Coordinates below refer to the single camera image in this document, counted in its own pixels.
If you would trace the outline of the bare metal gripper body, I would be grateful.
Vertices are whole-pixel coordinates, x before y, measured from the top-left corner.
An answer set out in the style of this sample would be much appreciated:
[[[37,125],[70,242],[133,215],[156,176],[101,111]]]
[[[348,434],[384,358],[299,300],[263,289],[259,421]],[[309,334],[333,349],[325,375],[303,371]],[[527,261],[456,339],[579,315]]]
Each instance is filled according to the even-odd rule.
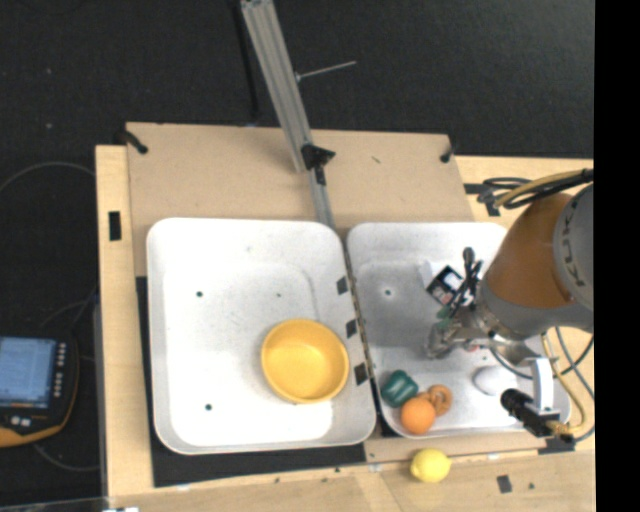
[[[498,324],[478,306],[459,308],[449,319],[446,346],[451,349],[488,344],[499,334]]]

